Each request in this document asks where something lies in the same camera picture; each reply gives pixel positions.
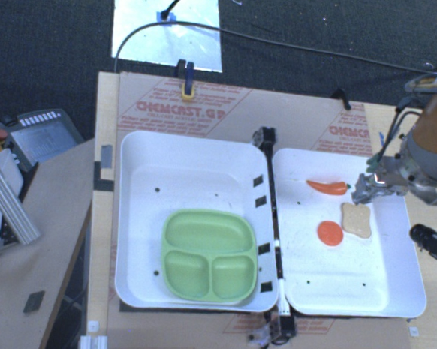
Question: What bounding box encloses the white plastic tray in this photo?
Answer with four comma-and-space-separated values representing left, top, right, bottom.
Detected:
108, 128, 292, 320
260, 146, 437, 325

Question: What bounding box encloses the orange carrot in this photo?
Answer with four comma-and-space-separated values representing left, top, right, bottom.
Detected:
305, 179, 353, 197

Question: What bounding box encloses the orange round slice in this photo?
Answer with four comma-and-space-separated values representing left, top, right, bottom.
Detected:
315, 219, 346, 248

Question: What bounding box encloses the green divided plate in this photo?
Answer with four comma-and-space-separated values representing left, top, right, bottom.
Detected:
156, 206, 264, 307

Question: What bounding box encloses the black block with thin wires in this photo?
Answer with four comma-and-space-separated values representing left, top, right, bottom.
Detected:
261, 309, 300, 346
252, 125, 278, 150

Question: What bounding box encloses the brown cardboard board red print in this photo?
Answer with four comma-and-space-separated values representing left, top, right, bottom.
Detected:
98, 71, 433, 349

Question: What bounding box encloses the thin black and white rod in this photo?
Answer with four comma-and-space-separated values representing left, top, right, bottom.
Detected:
252, 145, 303, 316

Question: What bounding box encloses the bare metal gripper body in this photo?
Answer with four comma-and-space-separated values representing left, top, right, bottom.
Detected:
365, 160, 437, 206

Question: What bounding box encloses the beige bread slice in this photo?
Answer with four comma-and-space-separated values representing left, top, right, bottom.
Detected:
339, 202, 375, 240

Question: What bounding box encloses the black cylinder on white bracket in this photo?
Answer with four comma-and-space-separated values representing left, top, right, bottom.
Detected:
407, 195, 437, 263

